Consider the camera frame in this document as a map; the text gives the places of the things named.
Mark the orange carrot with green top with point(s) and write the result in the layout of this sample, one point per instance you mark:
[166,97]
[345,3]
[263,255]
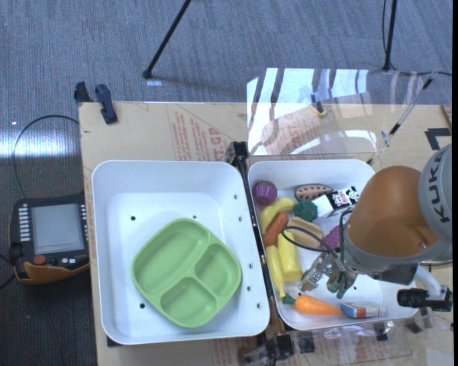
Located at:
[315,305]

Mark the hot dog in bun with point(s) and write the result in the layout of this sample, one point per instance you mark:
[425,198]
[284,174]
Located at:
[305,229]

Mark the white cow print carton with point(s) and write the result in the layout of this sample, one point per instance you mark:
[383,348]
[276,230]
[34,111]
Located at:
[341,198]

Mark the purple grapes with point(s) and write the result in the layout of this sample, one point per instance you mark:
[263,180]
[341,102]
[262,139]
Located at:
[332,238]

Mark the white plastic tray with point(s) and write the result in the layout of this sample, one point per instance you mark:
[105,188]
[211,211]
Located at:
[366,288]
[122,265]

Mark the purple cupcake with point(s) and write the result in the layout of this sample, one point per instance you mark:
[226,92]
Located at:
[264,193]

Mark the yellow banana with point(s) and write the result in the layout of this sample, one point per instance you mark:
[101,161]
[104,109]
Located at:
[269,212]

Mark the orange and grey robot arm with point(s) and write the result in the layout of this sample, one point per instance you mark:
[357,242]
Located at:
[389,212]

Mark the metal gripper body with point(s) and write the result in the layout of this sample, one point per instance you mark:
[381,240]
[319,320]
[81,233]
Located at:
[334,266]

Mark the brown cardboard board red print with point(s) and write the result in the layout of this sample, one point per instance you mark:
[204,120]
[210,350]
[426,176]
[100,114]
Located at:
[152,132]

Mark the green divided plate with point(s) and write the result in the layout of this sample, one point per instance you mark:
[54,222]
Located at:
[183,273]

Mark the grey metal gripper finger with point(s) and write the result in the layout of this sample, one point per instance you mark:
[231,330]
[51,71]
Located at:
[311,280]
[334,285]

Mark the yellow mustard bottle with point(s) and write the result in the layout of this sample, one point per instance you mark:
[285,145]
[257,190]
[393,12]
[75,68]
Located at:
[290,259]

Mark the red watermelon slice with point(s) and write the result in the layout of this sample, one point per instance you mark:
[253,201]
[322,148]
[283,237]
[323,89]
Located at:
[312,192]

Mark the green broccoli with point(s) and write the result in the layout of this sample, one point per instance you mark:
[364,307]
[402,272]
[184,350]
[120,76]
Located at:
[305,210]

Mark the black cylinder on white bracket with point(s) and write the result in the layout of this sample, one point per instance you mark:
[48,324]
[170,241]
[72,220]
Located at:
[416,297]

